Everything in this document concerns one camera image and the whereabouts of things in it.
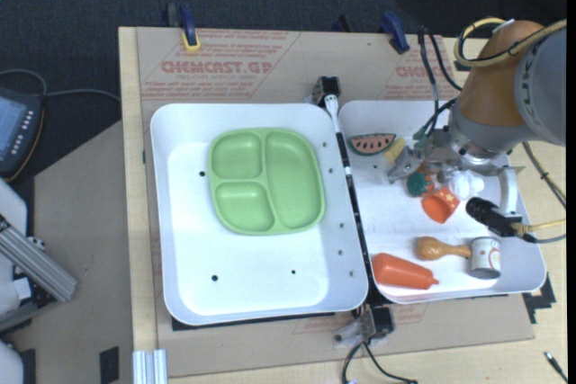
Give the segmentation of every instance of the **wooden table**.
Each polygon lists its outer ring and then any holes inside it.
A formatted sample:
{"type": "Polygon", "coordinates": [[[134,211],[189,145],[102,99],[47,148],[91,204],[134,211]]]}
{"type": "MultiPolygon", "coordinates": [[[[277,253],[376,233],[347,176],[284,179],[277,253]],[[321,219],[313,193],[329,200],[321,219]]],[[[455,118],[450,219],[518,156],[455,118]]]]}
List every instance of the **wooden table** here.
{"type": "MultiPolygon", "coordinates": [[[[325,41],[334,32],[317,33],[314,40],[325,41]]],[[[126,166],[126,193],[130,246],[130,289],[132,301],[133,345],[135,351],[158,348],[158,332],[153,293],[153,276],[148,222],[146,175],[142,164],[144,135],[140,100],[139,56],[136,28],[120,28],[122,123],[126,166]]],[[[550,175],[565,190],[566,151],[544,143],[534,143],[536,154],[550,175]]],[[[512,155],[513,165],[527,165],[519,176],[519,187],[533,223],[563,217],[562,207],[539,179],[521,149],[512,155]]],[[[565,232],[565,228],[550,231],[550,235],[565,232]]],[[[382,366],[396,375],[419,382],[482,383],[561,382],[546,361],[549,351],[567,373],[567,278],[565,240],[544,245],[544,259],[549,271],[556,302],[552,308],[536,312],[535,339],[511,344],[486,344],[423,353],[403,353],[381,357],[382,366]]],[[[174,383],[336,383],[339,382],[341,361],[317,362],[260,370],[216,373],[171,379],[174,383]]],[[[393,382],[385,378],[368,358],[354,360],[348,377],[358,382],[393,382]]]]}

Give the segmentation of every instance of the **toy watermelon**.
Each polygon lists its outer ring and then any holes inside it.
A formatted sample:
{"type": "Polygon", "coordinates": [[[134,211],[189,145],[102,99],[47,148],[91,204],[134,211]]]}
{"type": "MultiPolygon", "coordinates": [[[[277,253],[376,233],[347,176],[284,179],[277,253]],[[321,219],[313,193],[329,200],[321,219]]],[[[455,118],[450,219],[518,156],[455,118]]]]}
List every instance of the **toy watermelon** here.
{"type": "Polygon", "coordinates": [[[373,156],[384,152],[392,145],[396,135],[391,133],[374,133],[372,135],[354,136],[348,140],[352,149],[361,156],[373,156]]]}

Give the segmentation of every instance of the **plastic tray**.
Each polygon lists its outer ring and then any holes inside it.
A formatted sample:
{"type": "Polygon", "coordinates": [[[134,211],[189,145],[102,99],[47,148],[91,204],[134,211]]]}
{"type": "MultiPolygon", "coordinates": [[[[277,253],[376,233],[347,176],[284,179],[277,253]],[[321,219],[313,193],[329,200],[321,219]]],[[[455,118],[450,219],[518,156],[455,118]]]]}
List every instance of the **plastic tray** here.
{"type": "MultiPolygon", "coordinates": [[[[412,135],[428,120],[434,110],[431,101],[353,101],[345,104],[339,114],[346,138],[370,133],[395,133],[408,145],[412,135]]],[[[446,124],[441,114],[438,127],[446,124]]],[[[348,149],[355,181],[355,189],[364,228],[364,236],[371,257],[389,253],[432,271],[438,285],[428,290],[378,285],[387,299],[397,303],[502,295],[537,290],[545,281],[545,263],[538,245],[519,238],[500,238],[501,276],[495,280],[481,280],[470,275],[470,261],[457,255],[447,255],[435,261],[422,261],[414,247],[419,237],[431,236],[450,245],[470,244],[475,237],[496,237],[485,226],[472,219],[460,203],[444,224],[429,218],[419,198],[409,196],[405,181],[390,183],[388,170],[392,164],[382,155],[360,156],[348,149]]],[[[509,163],[500,156],[497,165],[509,163]]],[[[483,199],[500,205],[503,188],[514,184],[501,183],[497,177],[484,177],[485,187],[479,194],[483,199]]],[[[526,216],[521,197],[517,196],[517,211],[526,216]]]]}
{"type": "Polygon", "coordinates": [[[326,112],[306,103],[169,104],[154,114],[150,136],[164,300],[174,318],[205,326],[348,311],[364,302],[365,263],[326,112]],[[304,232],[259,236],[222,224],[209,152],[236,129],[286,129],[310,143],[325,199],[318,222],[304,232]]]}
{"type": "Polygon", "coordinates": [[[212,203],[235,232],[299,232],[324,213],[324,189],[310,142],[288,129],[237,129],[217,137],[209,154],[212,203]]]}

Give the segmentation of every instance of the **green plate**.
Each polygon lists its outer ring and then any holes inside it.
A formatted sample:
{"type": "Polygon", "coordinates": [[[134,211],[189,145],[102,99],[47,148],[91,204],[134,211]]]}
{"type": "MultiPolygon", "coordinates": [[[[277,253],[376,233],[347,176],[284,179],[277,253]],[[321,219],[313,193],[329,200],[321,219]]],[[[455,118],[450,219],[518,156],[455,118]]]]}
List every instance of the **green plate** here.
{"type": "Polygon", "coordinates": [[[310,142],[288,129],[238,129],[210,146],[212,203],[241,234],[300,232],[324,214],[324,189],[310,142]]]}

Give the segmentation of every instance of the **can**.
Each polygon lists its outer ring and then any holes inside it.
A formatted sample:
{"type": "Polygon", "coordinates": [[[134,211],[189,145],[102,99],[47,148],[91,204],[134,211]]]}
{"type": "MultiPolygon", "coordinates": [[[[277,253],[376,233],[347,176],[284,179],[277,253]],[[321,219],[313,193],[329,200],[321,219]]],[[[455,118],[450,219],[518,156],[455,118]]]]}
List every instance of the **can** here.
{"type": "Polygon", "coordinates": [[[471,242],[472,266],[470,275],[477,279],[500,277],[500,242],[493,237],[478,237],[471,242]]]}

